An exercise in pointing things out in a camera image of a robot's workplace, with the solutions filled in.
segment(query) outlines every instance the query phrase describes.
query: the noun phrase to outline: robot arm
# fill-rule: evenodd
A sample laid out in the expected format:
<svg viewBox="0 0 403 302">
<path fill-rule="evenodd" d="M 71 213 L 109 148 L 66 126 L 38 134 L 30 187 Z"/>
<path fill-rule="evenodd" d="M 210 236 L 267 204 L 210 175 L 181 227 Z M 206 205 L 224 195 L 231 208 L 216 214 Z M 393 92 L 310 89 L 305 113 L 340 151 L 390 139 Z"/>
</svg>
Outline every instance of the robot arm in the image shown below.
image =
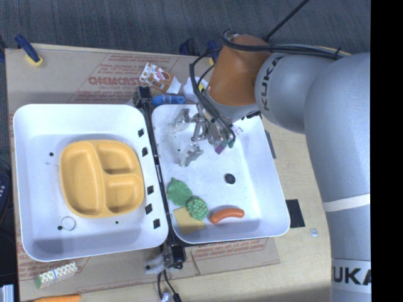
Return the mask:
<svg viewBox="0 0 403 302">
<path fill-rule="evenodd" d="M 258 109 L 305 134 L 331 238 L 331 301 L 371 301 L 370 54 L 334 60 L 224 47 L 205 97 L 229 125 Z"/>
</svg>

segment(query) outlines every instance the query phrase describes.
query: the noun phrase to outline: dark grey floor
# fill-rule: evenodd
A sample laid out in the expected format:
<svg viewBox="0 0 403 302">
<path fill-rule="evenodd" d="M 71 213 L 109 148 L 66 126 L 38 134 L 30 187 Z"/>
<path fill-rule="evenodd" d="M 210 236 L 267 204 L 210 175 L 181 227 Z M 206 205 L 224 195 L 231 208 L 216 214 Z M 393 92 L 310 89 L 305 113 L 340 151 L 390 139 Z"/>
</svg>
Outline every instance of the dark grey floor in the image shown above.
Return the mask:
<svg viewBox="0 0 403 302">
<path fill-rule="evenodd" d="M 228 28 L 267 34 L 301 1 L 0 0 L 0 35 L 10 48 L 21 33 L 36 43 L 158 53 L 179 53 L 180 44 L 192 37 L 202 51 L 211 39 L 219 43 L 219 34 Z M 368 52 L 370 15 L 371 0 L 311 0 L 272 41 Z M 6 78 L 0 64 L 1 160 L 9 161 L 8 143 Z M 12 216 L 6 218 L 0 230 L 12 228 Z"/>
</svg>

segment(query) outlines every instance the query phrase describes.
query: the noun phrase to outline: yellow plate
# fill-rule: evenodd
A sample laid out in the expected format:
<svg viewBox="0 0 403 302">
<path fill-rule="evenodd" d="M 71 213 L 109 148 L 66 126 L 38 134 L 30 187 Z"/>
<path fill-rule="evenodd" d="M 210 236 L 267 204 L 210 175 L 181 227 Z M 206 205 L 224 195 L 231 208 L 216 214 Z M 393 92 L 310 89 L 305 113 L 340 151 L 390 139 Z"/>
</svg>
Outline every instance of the yellow plate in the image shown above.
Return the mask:
<svg viewBox="0 0 403 302">
<path fill-rule="evenodd" d="M 69 209 L 82 217 L 129 213 L 144 199 L 137 154 L 114 140 L 86 140 L 66 146 L 60 155 L 60 181 Z"/>
</svg>

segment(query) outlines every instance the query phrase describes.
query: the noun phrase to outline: cardboard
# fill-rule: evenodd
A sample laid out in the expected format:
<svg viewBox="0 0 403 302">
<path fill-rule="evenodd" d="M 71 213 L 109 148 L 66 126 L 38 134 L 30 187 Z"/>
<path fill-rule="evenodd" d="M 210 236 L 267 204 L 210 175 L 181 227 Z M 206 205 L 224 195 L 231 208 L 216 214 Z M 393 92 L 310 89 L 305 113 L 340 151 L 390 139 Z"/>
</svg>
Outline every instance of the cardboard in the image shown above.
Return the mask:
<svg viewBox="0 0 403 302">
<path fill-rule="evenodd" d="M 43 58 L 39 67 L 32 66 L 23 50 L 6 51 L 9 126 L 14 184 L 16 184 L 13 115 L 21 106 L 31 103 L 96 103 L 126 104 L 138 86 L 146 63 L 172 73 L 183 85 L 188 80 L 189 64 L 195 57 L 123 52 L 92 48 L 33 44 Z M 202 59 L 196 67 L 200 76 L 210 66 Z M 160 91 L 154 89 L 154 96 Z M 14 201 L 18 202 L 14 187 Z M 74 260 L 42 263 L 31 259 L 21 243 L 20 212 L 15 205 L 16 243 L 20 298 L 35 298 L 62 294 L 85 293 L 110 288 L 122 288 L 157 281 L 157 274 L 145 274 L 144 260 L 159 255 L 159 247 L 119 254 L 85 257 Z M 272 238 L 215 243 L 186 248 L 187 260 L 181 270 L 170 269 L 170 277 L 179 279 L 218 272 L 280 263 Z M 72 278 L 43 289 L 35 287 L 35 278 L 49 270 L 75 262 L 77 271 Z"/>
</svg>

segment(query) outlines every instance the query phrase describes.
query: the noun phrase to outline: toy sausage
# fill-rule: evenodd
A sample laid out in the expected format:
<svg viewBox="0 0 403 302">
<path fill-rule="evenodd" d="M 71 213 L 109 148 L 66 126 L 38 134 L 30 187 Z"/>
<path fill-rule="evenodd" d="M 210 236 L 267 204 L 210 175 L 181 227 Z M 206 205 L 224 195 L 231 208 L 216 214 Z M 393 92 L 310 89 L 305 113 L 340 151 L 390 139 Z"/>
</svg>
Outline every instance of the toy sausage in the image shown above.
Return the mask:
<svg viewBox="0 0 403 302">
<path fill-rule="evenodd" d="M 213 224 L 218 223 L 220 220 L 228 217 L 242 218 L 245 215 L 245 211 L 239 208 L 225 208 L 219 210 L 210 216 L 210 221 Z"/>
</svg>

